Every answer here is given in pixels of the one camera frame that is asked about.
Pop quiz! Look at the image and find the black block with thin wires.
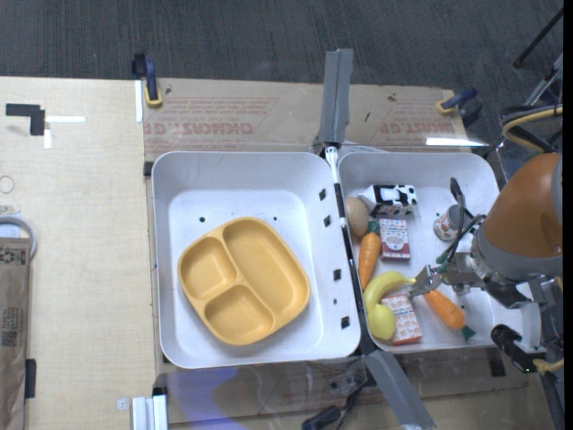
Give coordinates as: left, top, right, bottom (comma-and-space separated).
301, 404, 342, 430

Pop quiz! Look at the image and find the white tape roll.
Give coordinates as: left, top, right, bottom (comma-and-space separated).
0, 215, 38, 260

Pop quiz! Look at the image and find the brown cardboard board red print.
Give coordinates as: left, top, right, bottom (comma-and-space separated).
141, 77, 530, 425

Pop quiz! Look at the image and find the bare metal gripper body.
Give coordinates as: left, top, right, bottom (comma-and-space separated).
440, 252, 490, 296

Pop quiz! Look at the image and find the red and white packet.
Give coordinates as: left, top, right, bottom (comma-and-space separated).
378, 218, 412, 261

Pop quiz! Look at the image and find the yellow banana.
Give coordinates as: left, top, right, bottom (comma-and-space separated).
363, 270, 418, 327

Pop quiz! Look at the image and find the cow print milk carton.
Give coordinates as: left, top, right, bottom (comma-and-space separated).
357, 184, 419, 219

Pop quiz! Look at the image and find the yellow divided plate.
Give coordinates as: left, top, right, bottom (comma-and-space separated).
176, 216, 312, 347

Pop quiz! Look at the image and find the yellow lemon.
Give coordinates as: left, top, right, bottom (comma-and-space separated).
367, 303, 398, 341

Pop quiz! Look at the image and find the white plastic tray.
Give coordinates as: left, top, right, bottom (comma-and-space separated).
150, 150, 363, 370
336, 151, 526, 355

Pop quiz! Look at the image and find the beige toy bread roll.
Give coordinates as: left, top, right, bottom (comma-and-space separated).
345, 195, 371, 238

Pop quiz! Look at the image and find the white can with orange print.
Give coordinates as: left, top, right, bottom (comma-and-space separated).
432, 203, 472, 243

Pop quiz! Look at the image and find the orange and white carton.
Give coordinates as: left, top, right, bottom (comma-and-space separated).
381, 293, 423, 347

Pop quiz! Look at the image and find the brown paper bag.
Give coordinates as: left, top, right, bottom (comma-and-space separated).
0, 236, 33, 430

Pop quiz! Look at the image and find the orange carrot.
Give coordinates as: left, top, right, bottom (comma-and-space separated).
423, 288, 477, 342
357, 220, 382, 292

